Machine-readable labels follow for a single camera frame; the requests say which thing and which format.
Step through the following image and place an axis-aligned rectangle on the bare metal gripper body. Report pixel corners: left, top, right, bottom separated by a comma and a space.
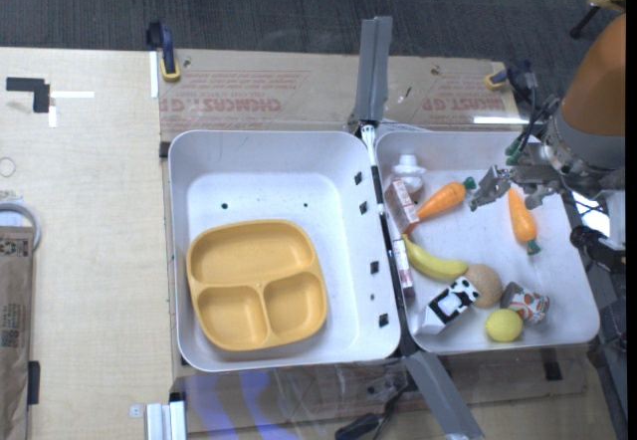
510, 129, 618, 193

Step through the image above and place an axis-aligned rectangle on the orange carrot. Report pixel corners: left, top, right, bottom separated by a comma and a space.
507, 187, 543, 257
414, 176, 478, 223

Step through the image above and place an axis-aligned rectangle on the white plastic tray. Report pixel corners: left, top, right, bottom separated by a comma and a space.
373, 129, 602, 356
167, 128, 403, 373

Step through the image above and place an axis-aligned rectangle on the small white bottle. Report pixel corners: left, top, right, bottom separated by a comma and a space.
391, 153, 428, 195

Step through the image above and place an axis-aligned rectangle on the red and brown carton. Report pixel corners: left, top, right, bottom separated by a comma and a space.
383, 178, 421, 236

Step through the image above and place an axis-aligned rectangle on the yellow banana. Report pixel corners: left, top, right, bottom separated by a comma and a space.
400, 233, 470, 283

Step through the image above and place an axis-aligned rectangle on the tan bread roll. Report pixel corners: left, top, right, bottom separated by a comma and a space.
465, 263, 505, 310

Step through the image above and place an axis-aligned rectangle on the white can with red print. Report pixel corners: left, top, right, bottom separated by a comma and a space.
499, 281, 551, 326

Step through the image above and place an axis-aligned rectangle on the pink and white packet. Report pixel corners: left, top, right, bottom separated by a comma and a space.
391, 238, 416, 299

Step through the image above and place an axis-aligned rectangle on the black and white milk carton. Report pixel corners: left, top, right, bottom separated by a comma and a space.
421, 276, 482, 337

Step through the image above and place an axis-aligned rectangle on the yellow lemon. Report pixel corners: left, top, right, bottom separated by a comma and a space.
484, 308, 525, 343

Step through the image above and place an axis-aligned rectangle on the brown cardboard board, red print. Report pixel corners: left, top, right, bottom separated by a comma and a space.
157, 48, 606, 433

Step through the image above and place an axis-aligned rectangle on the yellow divided plate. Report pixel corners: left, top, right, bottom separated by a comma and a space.
185, 219, 329, 353

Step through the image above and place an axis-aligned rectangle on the brown paper bag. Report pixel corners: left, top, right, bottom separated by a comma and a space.
0, 225, 36, 440

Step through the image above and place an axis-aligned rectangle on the black cylinder on white bracket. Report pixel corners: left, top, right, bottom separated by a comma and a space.
569, 188, 627, 275

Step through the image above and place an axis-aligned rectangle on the white ring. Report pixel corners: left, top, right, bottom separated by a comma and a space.
0, 201, 43, 251

